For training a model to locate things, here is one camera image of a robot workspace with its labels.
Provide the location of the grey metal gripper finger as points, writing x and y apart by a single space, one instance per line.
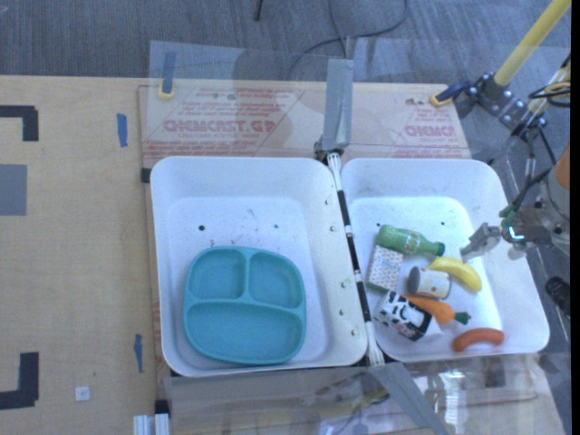
471 247
487 233

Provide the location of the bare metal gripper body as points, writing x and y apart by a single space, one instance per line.
539 230

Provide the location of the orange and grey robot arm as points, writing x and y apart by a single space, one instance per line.
562 184

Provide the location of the yellow banana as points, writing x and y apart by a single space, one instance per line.
460 272

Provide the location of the white can orange dots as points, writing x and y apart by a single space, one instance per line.
432 283

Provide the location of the green bottle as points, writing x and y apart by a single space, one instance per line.
403 239

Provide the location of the orange carrot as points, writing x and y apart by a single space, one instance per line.
435 308

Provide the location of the white plastic tray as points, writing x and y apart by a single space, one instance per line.
254 184
421 184

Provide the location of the white orange patterned packet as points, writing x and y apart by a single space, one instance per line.
384 270

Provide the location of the orange sausage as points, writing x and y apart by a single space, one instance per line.
478 338

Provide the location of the black and white carton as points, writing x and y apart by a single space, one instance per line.
401 316

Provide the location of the teal divided plate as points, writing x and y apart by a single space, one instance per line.
244 320

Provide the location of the brown cardboard board red print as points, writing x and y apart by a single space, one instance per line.
235 120

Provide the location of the black cylinder on white bracket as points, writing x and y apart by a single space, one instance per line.
558 290

